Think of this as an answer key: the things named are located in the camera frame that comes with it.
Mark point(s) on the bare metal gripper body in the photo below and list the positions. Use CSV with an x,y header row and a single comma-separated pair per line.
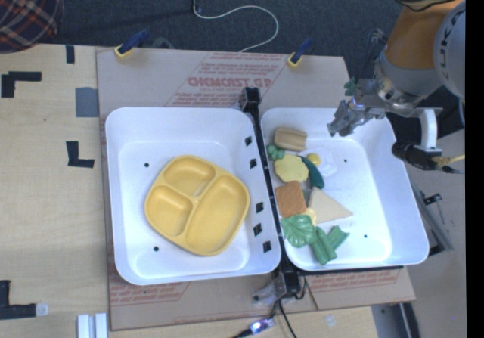
x,y
368,100

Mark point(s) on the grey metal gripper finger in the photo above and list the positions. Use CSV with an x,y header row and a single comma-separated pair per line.
x,y
337,119
351,125

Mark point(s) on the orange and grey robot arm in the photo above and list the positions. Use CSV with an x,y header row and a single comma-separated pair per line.
x,y
414,38

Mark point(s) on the white toy fried egg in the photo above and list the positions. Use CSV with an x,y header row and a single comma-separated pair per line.
x,y
328,164

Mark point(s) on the tan toy bread roll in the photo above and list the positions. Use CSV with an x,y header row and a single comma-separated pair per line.
x,y
290,138

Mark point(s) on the dark green toy cucumber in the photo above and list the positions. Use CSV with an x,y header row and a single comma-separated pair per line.
x,y
315,175

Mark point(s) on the yellow toy lettuce leaf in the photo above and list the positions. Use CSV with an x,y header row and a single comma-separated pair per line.
x,y
289,168

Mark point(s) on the green toy grapes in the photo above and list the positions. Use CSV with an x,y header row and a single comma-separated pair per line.
x,y
275,152

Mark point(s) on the pale yellow triangular toy slice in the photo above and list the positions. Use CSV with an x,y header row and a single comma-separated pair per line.
x,y
327,208

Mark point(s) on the white plastic tray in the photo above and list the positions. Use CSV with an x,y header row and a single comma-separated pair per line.
x,y
378,208
181,128

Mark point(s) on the thin black rod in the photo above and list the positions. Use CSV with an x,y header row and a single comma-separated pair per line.
x,y
266,170

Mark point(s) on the orange toy biscuit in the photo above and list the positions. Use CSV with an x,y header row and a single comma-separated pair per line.
x,y
290,198

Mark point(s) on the green toy lettuce leaf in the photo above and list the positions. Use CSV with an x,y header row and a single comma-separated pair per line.
x,y
298,231

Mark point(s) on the green toy celery stalks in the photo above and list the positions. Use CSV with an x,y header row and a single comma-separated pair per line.
x,y
325,245

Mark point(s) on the yellow divided plate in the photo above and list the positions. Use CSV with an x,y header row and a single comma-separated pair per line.
x,y
196,206

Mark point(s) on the brown cardboard board, red print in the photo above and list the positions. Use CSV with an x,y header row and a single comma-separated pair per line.
x,y
151,79

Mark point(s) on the white block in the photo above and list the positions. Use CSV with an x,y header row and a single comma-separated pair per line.
x,y
84,326
101,325

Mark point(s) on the black cylinder on white bracket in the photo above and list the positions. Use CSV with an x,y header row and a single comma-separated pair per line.
x,y
425,155

